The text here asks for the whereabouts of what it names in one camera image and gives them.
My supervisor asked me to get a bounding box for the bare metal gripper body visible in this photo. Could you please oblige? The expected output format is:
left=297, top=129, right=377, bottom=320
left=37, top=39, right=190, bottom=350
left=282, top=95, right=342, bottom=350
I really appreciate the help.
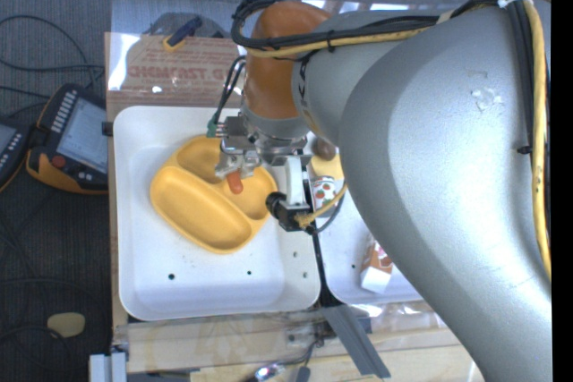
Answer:
left=218, top=115, right=311, bottom=166

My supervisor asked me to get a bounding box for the orange carrot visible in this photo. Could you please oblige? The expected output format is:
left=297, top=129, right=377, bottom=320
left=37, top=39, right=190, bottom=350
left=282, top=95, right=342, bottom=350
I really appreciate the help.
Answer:
left=226, top=171, right=245, bottom=196

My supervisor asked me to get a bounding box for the yellow divided plate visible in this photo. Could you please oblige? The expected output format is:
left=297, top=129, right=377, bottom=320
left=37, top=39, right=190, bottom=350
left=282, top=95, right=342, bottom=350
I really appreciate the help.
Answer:
left=149, top=134, right=279, bottom=256

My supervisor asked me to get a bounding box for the brown round toy food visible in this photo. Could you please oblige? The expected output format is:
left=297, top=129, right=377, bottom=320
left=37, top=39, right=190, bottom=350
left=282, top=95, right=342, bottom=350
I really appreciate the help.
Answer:
left=312, top=137, right=338, bottom=163

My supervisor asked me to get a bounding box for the white can with tomato print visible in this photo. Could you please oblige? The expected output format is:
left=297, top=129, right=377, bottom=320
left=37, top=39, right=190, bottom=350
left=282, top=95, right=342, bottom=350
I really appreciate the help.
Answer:
left=311, top=174, right=338, bottom=212

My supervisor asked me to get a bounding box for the brown cardboard board red print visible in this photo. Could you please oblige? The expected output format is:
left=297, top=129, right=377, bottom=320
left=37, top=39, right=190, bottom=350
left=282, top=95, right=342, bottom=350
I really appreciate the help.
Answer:
left=103, top=30, right=250, bottom=330

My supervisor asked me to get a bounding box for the orange and white carton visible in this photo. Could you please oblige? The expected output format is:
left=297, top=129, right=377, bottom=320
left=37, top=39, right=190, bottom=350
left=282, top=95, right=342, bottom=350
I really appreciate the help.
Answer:
left=359, top=233, right=396, bottom=295

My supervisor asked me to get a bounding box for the pale yellow oval object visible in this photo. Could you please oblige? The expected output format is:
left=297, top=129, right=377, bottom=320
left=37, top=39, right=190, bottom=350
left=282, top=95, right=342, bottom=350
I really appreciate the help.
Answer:
left=47, top=311, right=87, bottom=339

